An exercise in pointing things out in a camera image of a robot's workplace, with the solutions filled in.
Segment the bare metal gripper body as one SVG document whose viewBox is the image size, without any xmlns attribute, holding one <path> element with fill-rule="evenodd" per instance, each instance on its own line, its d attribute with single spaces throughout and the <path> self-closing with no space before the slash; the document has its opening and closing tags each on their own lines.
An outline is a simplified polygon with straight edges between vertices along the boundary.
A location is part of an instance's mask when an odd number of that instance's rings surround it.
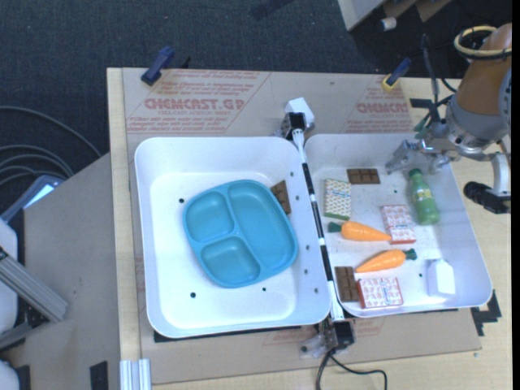
<svg viewBox="0 0 520 390">
<path fill-rule="evenodd" d="M 416 148 L 431 157 L 431 161 L 454 162 L 460 159 L 455 145 L 448 139 L 447 124 L 443 122 L 420 122 L 414 127 Z"/>
</svg>

